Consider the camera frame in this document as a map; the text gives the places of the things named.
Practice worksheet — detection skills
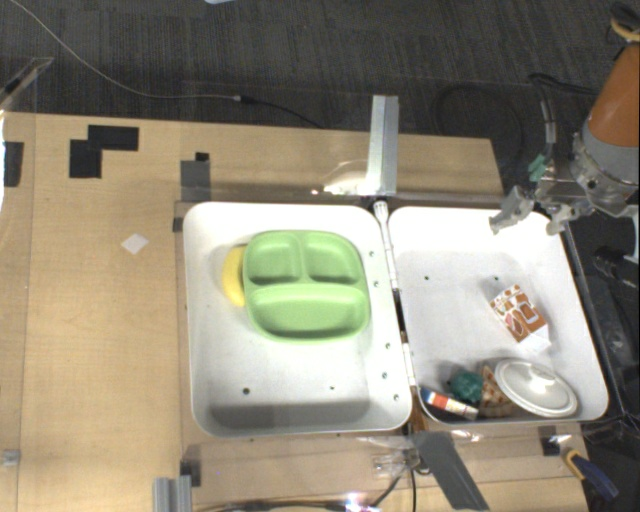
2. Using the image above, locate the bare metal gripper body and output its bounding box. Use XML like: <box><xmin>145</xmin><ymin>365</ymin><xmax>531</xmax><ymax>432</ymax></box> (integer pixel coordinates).
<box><xmin>534</xmin><ymin>133</ymin><xmax>640</xmax><ymax>218</ymax></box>

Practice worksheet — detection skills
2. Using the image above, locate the brown and white carton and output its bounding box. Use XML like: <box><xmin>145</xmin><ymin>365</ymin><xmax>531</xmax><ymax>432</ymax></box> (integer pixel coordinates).
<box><xmin>481</xmin><ymin>276</ymin><xmax>553</xmax><ymax>354</ymax></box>

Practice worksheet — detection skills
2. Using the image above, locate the white plastic tray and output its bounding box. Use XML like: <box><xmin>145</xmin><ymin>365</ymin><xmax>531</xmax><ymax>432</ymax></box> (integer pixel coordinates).
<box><xmin>181</xmin><ymin>200</ymin><xmax>414</xmax><ymax>439</ymax></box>
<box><xmin>387</xmin><ymin>205</ymin><xmax>611</xmax><ymax>426</ymax></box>

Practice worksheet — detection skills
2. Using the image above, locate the thin black and white rod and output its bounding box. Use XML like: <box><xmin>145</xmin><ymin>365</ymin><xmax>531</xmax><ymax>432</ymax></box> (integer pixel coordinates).
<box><xmin>372</xmin><ymin>200</ymin><xmax>417</xmax><ymax>387</ymax></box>

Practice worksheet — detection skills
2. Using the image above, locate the white bowl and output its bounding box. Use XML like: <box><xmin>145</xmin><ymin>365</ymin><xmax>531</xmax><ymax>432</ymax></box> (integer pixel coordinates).
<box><xmin>493</xmin><ymin>357</ymin><xmax>579</xmax><ymax>419</ymax></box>

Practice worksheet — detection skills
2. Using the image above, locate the dark green broccoli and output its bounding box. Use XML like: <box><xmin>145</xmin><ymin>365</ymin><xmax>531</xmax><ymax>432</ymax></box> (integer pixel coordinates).
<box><xmin>448</xmin><ymin>369</ymin><xmax>486</xmax><ymax>405</ymax></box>

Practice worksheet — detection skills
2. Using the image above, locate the brown pizza slice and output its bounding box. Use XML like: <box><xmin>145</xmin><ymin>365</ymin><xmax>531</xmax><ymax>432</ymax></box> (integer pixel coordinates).
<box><xmin>476</xmin><ymin>364</ymin><xmax>519</xmax><ymax>419</ymax></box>

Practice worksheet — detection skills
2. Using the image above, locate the red white blue packet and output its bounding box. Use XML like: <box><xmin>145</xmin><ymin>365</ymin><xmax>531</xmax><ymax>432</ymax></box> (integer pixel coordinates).
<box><xmin>419</xmin><ymin>385</ymin><xmax>481</xmax><ymax>422</ymax></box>

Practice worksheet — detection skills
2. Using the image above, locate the green divided plate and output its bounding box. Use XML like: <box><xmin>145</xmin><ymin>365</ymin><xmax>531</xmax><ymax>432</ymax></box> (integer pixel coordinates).
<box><xmin>241</xmin><ymin>229</ymin><xmax>373</xmax><ymax>346</ymax></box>

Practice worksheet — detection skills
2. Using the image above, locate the yellow banana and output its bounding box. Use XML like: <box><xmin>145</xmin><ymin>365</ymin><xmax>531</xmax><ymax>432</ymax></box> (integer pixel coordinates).
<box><xmin>220</xmin><ymin>244</ymin><xmax>249</xmax><ymax>308</ymax></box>

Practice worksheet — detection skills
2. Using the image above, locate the pale wood board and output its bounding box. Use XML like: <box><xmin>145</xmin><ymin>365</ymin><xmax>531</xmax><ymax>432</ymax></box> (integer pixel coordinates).
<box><xmin>0</xmin><ymin>110</ymin><xmax>591</xmax><ymax>512</ymax></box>

